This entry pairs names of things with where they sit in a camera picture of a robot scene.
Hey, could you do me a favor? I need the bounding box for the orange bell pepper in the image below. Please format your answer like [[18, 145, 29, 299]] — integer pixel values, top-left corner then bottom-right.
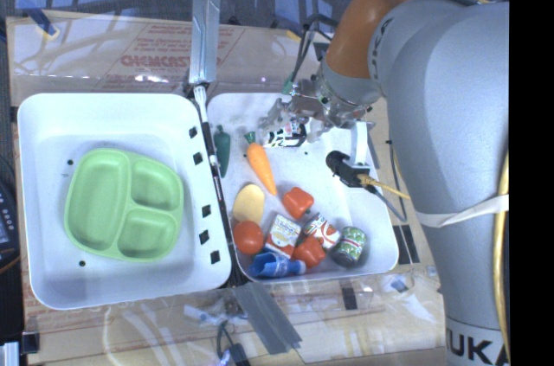
[[291, 234, 327, 270], [281, 186, 316, 222]]

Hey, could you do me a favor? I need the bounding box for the blue bottle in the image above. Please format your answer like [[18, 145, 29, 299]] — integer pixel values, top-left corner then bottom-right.
[[248, 251, 307, 280]]

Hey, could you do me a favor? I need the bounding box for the black cylinder on white bracket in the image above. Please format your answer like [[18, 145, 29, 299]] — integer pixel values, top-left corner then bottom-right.
[[325, 119, 372, 189]]

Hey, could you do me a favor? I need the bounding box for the black and white carton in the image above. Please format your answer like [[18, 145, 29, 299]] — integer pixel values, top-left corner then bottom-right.
[[264, 119, 309, 149]]

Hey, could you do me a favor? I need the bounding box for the brown cardboard board red print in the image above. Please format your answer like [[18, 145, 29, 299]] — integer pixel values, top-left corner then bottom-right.
[[6, 9, 448, 366]]

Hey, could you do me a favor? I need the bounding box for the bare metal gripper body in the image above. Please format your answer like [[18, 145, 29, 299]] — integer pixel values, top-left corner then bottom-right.
[[286, 78, 374, 130]]

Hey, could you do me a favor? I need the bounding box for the black block with wires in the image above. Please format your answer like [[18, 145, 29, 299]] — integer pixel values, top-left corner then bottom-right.
[[228, 342, 251, 366]]

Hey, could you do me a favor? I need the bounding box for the orange and white carton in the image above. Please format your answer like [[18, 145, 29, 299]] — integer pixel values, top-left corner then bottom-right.
[[264, 213, 303, 260]]

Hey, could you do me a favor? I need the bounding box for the green divided plate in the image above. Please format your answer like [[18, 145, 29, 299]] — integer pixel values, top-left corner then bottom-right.
[[63, 147, 185, 263]]

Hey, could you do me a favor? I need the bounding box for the yellow oval slice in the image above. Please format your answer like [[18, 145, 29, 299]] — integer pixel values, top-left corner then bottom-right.
[[231, 183, 267, 225]]

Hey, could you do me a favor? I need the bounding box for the red and white can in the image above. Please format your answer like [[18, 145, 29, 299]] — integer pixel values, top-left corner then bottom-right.
[[301, 213, 342, 251]]

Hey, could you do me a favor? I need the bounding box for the dark green pepper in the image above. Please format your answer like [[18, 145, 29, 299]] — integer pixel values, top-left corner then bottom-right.
[[214, 125, 232, 179]]

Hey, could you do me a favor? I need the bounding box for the white plastic tray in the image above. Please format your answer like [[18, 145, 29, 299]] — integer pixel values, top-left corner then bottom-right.
[[16, 92, 233, 311], [206, 92, 400, 284]]

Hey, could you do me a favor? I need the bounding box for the green can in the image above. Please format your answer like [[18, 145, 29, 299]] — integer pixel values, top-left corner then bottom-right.
[[331, 226, 368, 269]]

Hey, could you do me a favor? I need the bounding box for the red tomato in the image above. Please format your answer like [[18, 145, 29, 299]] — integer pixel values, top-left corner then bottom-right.
[[233, 220, 265, 256]]

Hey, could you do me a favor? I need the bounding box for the orange carrot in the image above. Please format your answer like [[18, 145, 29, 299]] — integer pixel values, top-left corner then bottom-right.
[[243, 131, 279, 197]]

